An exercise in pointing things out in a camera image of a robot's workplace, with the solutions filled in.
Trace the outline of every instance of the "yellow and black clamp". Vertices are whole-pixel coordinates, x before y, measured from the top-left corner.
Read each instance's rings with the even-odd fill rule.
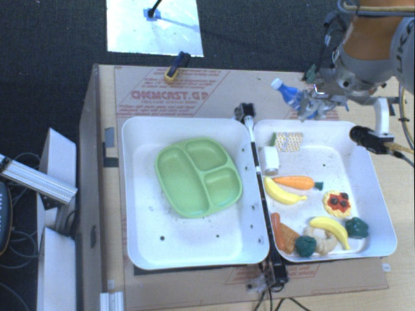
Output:
[[[190,60],[190,54],[180,51],[176,59],[174,59],[172,65],[168,68],[168,70],[166,70],[164,74],[164,79],[168,82],[173,81],[178,74],[178,68],[187,67],[189,60]]]

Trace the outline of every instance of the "toy pizza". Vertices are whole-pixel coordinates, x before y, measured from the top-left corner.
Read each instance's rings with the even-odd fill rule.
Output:
[[[349,195],[345,192],[327,191],[323,197],[323,204],[324,209],[336,218],[346,218],[350,215]]]

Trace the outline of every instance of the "green vegetable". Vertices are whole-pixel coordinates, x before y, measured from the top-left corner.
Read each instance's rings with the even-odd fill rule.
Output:
[[[310,257],[316,251],[316,246],[314,237],[300,236],[296,239],[296,250],[301,257]]]
[[[369,235],[368,224],[356,217],[346,221],[346,230],[352,238],[365,238]]]

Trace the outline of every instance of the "green divided plate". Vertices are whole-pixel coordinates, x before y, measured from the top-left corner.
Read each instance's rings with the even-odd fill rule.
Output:
[[[173,208],[187,218],[223,210],[242,194],[242,182],[224,147],[194,138],[164,148],[156,158],[160,185]]]

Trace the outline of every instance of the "plastic water bottle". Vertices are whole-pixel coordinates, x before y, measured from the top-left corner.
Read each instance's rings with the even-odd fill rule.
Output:
[[[272,81],[271,87],[274,90],[278,90],[283,95],[284,101],[296,111],[300,110],[300,102],[302,97],[302,92],[296,87],[286,86],[282,80],[276,78]]]

